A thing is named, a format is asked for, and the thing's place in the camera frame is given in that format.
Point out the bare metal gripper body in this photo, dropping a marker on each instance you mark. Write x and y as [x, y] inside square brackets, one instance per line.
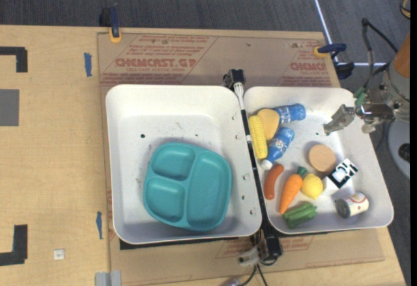
[379, 108]

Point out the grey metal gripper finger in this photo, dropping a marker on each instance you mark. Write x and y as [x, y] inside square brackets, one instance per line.
[345, 111]
[333, 127]

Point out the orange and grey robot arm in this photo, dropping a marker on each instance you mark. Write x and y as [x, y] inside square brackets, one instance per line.
[402, 60]

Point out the tan round biscuit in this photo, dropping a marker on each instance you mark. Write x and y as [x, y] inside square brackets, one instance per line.
[322, 157]

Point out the blue plastic bottle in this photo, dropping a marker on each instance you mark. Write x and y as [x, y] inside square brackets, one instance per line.
[281, 143]
[293, 112]

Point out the white plastic tray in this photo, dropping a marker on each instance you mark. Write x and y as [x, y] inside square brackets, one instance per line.
[365, 161]
[182, 108]

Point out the black and white cube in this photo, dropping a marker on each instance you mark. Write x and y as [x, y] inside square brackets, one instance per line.
[342, 174]

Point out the yellow lemon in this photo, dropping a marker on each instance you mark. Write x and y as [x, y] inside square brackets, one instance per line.
[312, 186]

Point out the pale orange rounded toy food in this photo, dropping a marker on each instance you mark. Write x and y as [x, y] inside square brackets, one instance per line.
[269, 122]

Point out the yellow corn cob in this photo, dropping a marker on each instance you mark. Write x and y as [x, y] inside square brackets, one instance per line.
[258, 136]

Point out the orange carrot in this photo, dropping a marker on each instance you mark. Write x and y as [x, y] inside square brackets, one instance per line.
[290, 190]

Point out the small white can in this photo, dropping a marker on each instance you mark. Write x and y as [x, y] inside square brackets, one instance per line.
[353, 205]

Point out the orange sausage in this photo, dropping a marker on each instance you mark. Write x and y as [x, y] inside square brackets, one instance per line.
[273, 182]

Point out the thin black and white rod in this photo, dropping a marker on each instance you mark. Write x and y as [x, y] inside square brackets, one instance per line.
[251, 148]

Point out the green bean pods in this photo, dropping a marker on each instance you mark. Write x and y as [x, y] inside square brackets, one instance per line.
[299, 215]

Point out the teal divided plate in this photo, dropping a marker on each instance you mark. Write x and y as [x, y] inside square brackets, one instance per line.
[195, 187]

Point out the brown cardboard board red print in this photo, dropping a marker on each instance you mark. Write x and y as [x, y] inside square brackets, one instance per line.
[195, 60]

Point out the small white square tile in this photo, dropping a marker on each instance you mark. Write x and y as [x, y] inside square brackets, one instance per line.
[59, 254]

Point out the black cylinder on white bracket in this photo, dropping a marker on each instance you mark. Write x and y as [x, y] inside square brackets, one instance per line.
[396, 135]

